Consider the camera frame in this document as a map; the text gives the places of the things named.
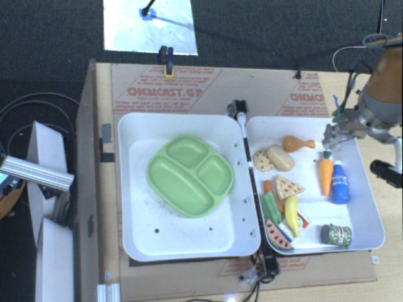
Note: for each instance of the blue and white packet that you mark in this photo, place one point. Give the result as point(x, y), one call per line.
point(286, 230)

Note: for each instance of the beige toy bread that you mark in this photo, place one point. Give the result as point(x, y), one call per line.
point(281, 158)

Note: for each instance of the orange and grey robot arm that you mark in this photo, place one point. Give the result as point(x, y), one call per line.
point(385, 80)

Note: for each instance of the beige chocolate chip biscuit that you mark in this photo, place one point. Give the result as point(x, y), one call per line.
point(262, 162)

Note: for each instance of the toy watermelon slice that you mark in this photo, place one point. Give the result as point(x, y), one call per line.
point(277, 238)

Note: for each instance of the blue bottle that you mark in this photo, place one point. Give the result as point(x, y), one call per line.
point(340, 186)

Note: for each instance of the thin black and white rod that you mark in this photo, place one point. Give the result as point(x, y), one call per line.
point(247, 149)

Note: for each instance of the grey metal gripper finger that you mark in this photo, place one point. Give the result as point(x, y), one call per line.
point(336, 143)
point(328, 134)

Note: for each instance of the orange sausage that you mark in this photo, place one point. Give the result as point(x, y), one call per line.
point(268, 187)

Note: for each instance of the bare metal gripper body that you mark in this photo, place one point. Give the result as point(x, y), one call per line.
point(359, 125)

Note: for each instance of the green divided plate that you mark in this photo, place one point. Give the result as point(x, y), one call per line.
point(176, 181)

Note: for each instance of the brown toy chicken drumstick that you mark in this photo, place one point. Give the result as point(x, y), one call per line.
point(292, 143)

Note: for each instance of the white plastic tray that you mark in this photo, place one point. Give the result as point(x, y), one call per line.
point(176, 231)
point(362, 206)

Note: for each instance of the black cylinder on white bracket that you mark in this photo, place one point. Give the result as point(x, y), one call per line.
point(385, 171)

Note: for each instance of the toy pizza slice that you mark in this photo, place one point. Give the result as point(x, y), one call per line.
point(286, 187)

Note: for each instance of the green toy vegetable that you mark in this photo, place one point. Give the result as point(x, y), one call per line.
point(270, 208)

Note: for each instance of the brown cardboard board red print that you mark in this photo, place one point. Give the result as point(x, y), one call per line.
point(195, 90)

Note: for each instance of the yellow banana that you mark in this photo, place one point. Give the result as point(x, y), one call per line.
point(291, 212)

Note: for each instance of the orange carrot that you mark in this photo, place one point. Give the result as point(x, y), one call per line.
point(326, 173)

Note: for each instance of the green can with grey lid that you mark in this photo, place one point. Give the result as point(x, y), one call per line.
point(338, 235)

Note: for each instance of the red and white small carton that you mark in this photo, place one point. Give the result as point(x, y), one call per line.
point(303, 220)

